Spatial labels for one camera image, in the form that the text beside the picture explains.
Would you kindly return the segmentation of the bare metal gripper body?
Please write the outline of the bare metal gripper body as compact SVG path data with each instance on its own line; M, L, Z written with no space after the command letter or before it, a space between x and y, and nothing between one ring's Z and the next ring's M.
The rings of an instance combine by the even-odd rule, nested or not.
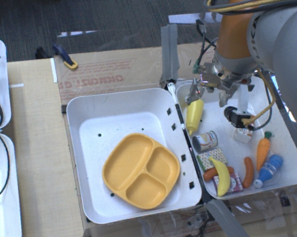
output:
M246 86L247 91L254 89L250 74L241 74L229 70L220 63L205 63L199 66L200 84L209 88L217 88L228 95L234 94L240 86Z

